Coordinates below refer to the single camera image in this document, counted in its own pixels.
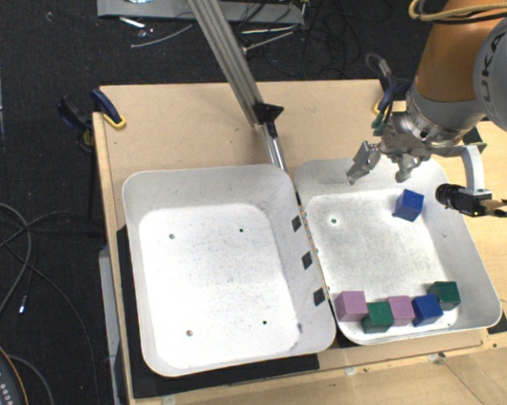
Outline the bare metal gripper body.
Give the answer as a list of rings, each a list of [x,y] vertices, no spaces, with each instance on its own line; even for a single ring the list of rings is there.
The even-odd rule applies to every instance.
[[[450,156],[461,141],[462,131],[450,130],[418,112],[390,114],[377,126],[379,148],[387,156]]]

